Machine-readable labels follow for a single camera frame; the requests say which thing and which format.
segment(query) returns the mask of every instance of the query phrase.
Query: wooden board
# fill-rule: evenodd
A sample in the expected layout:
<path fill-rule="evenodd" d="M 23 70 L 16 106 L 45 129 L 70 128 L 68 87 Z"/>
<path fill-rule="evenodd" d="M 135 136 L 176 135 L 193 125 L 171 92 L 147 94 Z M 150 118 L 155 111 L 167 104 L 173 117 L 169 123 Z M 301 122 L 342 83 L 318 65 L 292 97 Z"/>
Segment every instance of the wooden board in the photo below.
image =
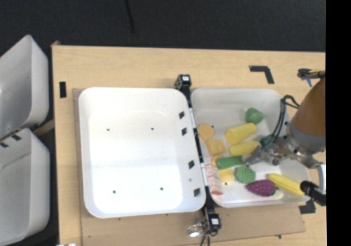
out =
<path fill-rule="evenodd" d="M 199 213 L 121 220 L 102 220 L 89 215 L 80 201 L 73 89 L 171 87 L 179 74 L 186 73 L 191 75 L 193 88 L 269 88 L 281 95 L 293 95 L 301 101 L 309 88 L 306 82 L 297 78 L 297 70 L 302 67 L 325 69 L 324 53 L 63 45 L 54 45 L 52 49 L 60 243 L 84 246 L 198 245 L 198 239 L 186 236 L 185 228 L 196 222 Z M 251 72 L 250 65 L 268 66 L 275 83 L 268 84 L 263 72 Z M 61 98 L 63 83 L 66 96 Z M 294 110 L 289 109 L 290 116 L 293 113 Z M 318 158 L 325 162 L 325 153 Z M 311 170 L 310 174 L 311 179 L 318 182 L 316 171 Z M 299 245 L 308 245 L 309 241 L 313 241 L 314 245 L 325 245 L 326 242 L 326 208 L 318 208 L 316 214 L 303 217 L 295 204 L 218 208 L 218 212 L 223 228 L 218 236 L 212 238 L 213 245 L 234 245 L 234 242 L 215 243 L 233 240 L 235 245 L 275 245 L 277 241 L 280 244 L 276 245 L 296 245 L 296 239 L 299 239 Z M 287 234 L 283 236 L 284 244 L 276 237 L 237 240 L 279 234 Z M 291 236 L 296 237 L 291 241 L 285 239 Z"/>

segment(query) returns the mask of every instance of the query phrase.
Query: wooden table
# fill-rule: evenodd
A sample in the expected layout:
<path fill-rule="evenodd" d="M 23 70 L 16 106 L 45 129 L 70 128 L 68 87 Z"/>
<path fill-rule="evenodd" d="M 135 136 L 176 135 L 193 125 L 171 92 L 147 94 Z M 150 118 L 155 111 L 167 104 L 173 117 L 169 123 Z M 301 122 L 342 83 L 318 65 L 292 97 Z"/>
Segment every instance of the wooden table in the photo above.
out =
<path fill-rule="evenodd" d="M 167 48 L 52 46 L 59 242 L 90 245 L 199 245 L 186 236 L 186 225 L 199 214 L 169 214 L 97 219 L 81 204 L 77 166 L 73 89 L 88 87 L 172 87 L 189 74 L 193 88 L 268 88 L 302 101 L 309 87 L 299 68 L 325 69 L 325 53 L 261 52 Z M 266 66 L 264 72 L 250 66 Z M 292 117 L 294 109 L 289 108 Z M 325 153 L 316 158 L 325 162 Z M 310 170 L 318 183 L 316 170 Z M 326 208 L 301 215 L 297 204 L 217 208 L 223 220 L 215 246 L 326 245 Z"/>

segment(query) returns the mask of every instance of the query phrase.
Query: light wood surface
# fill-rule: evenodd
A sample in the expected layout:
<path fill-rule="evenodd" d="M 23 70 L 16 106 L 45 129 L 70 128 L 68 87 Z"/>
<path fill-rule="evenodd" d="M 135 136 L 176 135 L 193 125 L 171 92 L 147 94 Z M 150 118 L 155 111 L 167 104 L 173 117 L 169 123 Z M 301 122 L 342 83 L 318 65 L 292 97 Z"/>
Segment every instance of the light wood surface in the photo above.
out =
<path fill-rule="evenodd" d="M 128 244 L 127 241 L 132 241 L 129 239 L 135 236 L 142 242 L 145 233 L 152 233 L 155 228 L 164 226 L 165 222 L 168 224 L 165 228 L 167 231 L 160 233 L 159 241 L 153 237 L 153 245 L 198 245 L 199 240 L 179 238 L 177 235 L 178 229 L 180 231 L 185 227 L 194 214 L 139 217 L 138 225 L 131 229 L 132 223 L 135 223 L 133 219 L 117 219 L 112 224 L 103 220 L 97 226 L 96 218 L 84 211 L 79 193 L 73 89 L 171 87 L 176 77 L 184 73 L 191 75 L 193 88 L 269 88 L 302 101 L 309 87 L 305 81 L 297 78 L 297 70 L 304 67 L 325 69 L 325 54 L 309 52 L 53 45 L 52 57 L 60 243 L 84 246 L 98 245 L 104 237 L 105 241 L 115 242 L 106 245 L 139 245 L 136 242 Z M 250 72 L 249 65 L 268 66 L 275 84 L 268 84 L 262 72 Z M 60 82 L 66 82 L 65 98 L 60 98 Z M 288 109 L 290 116 L 294 112 L 294 109 Z M 325 162 L 325 153 L 318 154 L 316 158 Z M 309 172 L 311 180 L 318 183 L 317 172 Z M 294 204 L 285 208 L 259 207 L 255 210 L 219 208 L 219 212 L 223 212 L 224 223 L 233 226 L 233 229 L 223 227 L 220 234 L 211 240 L 211 245 L 326 245 L 326 208 L 316 207 L 315 214 L 303 216 L 300 216 Z M 253 219 L 256 221 L 254 225 L 238 224 L 241 220 Z M 274 236 L 277 234 L 283 234 L 282 238 Z M 228 240 L 229 237 L 235 240 L 216 242 Z"/>

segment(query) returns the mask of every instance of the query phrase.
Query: brown cylindrical object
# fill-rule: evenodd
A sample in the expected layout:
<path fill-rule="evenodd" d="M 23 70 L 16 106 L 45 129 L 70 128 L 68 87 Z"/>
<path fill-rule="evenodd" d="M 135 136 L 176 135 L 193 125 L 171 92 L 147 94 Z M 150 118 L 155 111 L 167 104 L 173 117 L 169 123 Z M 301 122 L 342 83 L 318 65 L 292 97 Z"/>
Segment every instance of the brown cylindrical object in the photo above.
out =
<path fill-rule="evenodd" d="M 325 77 L 322 78 L 306 95 L 293 122 L 302 132 L 325 136 Z"/>

